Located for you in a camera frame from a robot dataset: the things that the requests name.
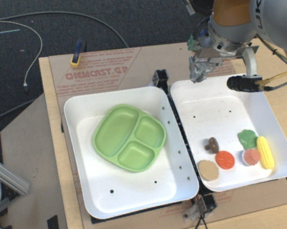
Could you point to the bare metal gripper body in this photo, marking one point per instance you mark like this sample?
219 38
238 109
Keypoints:
212 55

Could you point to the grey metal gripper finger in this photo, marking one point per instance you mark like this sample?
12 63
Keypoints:
193 70
205 69

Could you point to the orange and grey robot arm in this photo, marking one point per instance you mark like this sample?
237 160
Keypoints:
236 1

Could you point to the white plastic tray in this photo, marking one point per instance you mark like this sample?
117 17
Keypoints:
209 103
132 190

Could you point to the brown toy mushroom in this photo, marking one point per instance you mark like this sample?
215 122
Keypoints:
213 145

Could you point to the brown cardboard board red print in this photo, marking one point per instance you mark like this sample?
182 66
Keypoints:
117 70

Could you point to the orange toy tomato slice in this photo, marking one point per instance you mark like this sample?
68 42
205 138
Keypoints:
225 160

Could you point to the pink and white round toy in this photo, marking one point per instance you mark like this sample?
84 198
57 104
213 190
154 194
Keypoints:
251 157

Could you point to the tan round biscuit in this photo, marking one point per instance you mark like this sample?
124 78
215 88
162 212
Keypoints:
208 170

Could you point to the green divided plate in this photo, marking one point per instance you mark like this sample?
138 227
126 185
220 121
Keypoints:
115 135

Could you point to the yellow toy corn cob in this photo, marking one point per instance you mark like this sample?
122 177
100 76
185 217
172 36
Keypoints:
265 152

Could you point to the black cylinder on white bracket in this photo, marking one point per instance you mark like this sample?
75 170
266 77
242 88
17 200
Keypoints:
243 84

